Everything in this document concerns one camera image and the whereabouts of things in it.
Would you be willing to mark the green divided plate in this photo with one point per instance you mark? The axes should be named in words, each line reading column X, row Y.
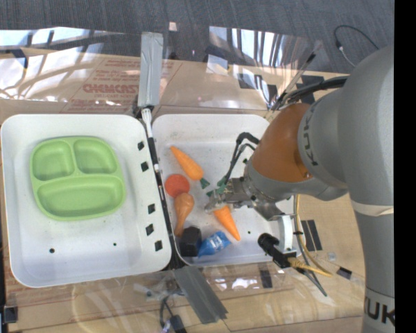
column 78, row 186

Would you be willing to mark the orange-red round toy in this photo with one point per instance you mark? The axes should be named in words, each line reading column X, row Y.
column 177, row 185

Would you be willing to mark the black box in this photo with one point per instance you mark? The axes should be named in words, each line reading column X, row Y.
column 190, row 241

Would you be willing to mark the orange carrot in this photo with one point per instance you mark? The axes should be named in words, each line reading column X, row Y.
column 229, row 222
column 189, row 165

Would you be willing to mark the brown chicken drumstick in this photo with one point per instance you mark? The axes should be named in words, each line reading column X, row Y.
column 183, row 206

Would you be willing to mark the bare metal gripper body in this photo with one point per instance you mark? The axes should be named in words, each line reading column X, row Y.
column 241, row 193

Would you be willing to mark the black cylinder on white bracket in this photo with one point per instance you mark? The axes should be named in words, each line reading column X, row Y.
column 285, row 231

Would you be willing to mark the white plastic tray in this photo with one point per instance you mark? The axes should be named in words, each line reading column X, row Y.
column 90, row 248
column 208, row 134

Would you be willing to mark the blue packet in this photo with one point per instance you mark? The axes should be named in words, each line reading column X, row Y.
column 213, row 243

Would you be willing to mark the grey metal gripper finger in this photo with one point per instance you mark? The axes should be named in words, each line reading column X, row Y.
column 215, row 205

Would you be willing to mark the brown cardboard board red print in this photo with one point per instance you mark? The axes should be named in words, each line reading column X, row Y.
column 229, row 82

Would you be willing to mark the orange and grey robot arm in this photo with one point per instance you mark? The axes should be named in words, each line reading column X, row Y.
column 336, row 141

